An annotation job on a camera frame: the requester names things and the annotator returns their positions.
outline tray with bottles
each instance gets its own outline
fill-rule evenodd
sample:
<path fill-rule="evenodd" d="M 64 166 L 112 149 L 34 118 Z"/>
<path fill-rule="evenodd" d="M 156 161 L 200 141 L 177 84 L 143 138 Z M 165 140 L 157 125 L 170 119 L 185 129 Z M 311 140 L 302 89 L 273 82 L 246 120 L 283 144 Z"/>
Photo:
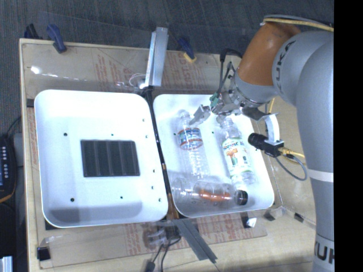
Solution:
<path fill-rule="evenodd" d="M 210 95 L 162 94 L 154 113 L 174 205 L 182 215 L 200 216 L 264 210 L 274 192 L 260 150 L 248 143 L 249 118 L 211 114 L 188 125 Z"/>

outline bottle cap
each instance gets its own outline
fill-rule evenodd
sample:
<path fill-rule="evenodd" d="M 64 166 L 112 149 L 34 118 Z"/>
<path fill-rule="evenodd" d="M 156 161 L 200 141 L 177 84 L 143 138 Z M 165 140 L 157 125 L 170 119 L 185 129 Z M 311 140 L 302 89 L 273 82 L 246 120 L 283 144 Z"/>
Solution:
<path fill-rule="evenodd" d="M 236 190 L 234 193 L 234 202 L 239 206 L 244 206 L 248 201 L 248 193 L 244 190 Z"/>

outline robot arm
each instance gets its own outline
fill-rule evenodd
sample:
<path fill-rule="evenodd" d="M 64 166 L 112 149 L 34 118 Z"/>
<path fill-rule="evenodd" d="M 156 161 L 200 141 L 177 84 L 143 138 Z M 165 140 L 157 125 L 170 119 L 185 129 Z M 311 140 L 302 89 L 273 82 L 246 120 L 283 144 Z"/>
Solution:
<path fill-rule="evenodd" d="M 332 32 L 268 22 L 252 39 L 228 91 L 211 97 L 211 110 L 221 117 L 265 119 L 258 107 L 275 96 L 296 107 L 316 209 L 313 272 L 335 270 L 333 57 Z"/>

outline gray band on robot arm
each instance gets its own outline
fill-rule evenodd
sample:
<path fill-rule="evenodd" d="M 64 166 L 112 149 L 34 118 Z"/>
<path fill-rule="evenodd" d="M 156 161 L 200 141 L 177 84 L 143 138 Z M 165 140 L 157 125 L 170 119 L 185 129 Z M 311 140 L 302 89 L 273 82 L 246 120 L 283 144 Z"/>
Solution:
<path fill-rule="evenodd" d="M 314 272 L 334 271 L 334 37 L 306 62 L 297 88 L 297 117 L 316 209 Z"/>

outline black device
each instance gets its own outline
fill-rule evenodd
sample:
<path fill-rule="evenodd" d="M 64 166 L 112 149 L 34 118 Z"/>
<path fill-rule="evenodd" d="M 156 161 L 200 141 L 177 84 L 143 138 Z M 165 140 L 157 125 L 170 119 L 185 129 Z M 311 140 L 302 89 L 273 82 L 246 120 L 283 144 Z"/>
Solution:
<path fill-rule="evenodd" d="M 10 140 L 0 137 L 0 202 L 6 201 L 15 191 L 16 161 Z"/>

